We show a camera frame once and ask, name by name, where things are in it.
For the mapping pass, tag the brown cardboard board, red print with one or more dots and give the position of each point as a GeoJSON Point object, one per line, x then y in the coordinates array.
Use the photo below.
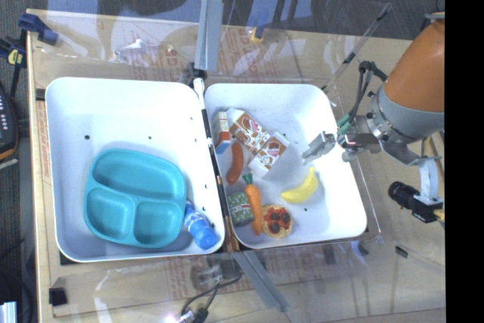
{"type": "Point", "coordinates": [401, 223]}

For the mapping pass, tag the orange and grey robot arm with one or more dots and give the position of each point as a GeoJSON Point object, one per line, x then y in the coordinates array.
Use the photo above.
{"type": "Point", "coordinates": [416, 68]}

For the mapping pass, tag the large brown and white carton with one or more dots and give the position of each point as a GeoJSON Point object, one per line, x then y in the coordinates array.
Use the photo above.
{"type": "Point", "coordinates": [249, 132]}

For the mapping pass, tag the black cylinder on white bracket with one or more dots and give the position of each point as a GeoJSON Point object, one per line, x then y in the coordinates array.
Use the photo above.
{"type": "Point", "coordinates": [414, 198]}

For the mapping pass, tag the yellow banana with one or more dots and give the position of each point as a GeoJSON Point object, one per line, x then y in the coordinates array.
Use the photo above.
{"type": "Point", "coordinates": [302, 192]}

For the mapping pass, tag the white red and blue carton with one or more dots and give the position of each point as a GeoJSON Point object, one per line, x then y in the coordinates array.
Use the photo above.
{"type": "Point", "coordinates": [220, 130]}

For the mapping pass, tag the white plastic tray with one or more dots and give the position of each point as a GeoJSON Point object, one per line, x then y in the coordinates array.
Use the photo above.
{"type": "Point", "coordinates": [298, 106]}
{"type": "Point", "coordinates": [125, 109]}

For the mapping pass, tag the red sausage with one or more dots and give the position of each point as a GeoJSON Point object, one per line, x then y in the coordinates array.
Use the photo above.
{"type": "Point", "coordinates": [236, 162]}

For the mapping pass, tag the round biscuit with red topping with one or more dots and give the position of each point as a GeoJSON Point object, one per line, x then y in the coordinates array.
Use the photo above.
{"type": "Point", "coordinates": [277, 221]}

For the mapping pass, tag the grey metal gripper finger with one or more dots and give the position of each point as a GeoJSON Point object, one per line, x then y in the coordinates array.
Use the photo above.
{"type": "Point", "coordinates": [321, 140]}
{"type": "Point", "coordinates": [315, 153]}

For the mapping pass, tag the small brown and white carton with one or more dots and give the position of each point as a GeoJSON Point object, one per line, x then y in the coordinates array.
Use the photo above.
{"type": "Point", "coordinates": [269, 155]}

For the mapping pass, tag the blue plastic bottle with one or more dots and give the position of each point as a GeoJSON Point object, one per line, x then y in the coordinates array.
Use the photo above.
{"type": "Point", "coordinates": [200, 227]}

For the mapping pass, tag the orange carrot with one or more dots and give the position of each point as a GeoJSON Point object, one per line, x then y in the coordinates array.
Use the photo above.
{"type": "Point", "coordinates": [255, 202]}

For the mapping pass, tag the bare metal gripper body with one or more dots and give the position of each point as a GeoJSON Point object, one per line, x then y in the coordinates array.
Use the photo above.
{"type": "Point", "coordinates": [365, 140]}

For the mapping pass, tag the green can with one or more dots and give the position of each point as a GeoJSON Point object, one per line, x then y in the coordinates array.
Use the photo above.
{"type": "Point", "coordinates": [239, 209]}

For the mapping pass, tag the blue divided plate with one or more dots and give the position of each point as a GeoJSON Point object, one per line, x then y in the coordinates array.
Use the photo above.
{"type": "Point", "coordinates": [132, 196]}

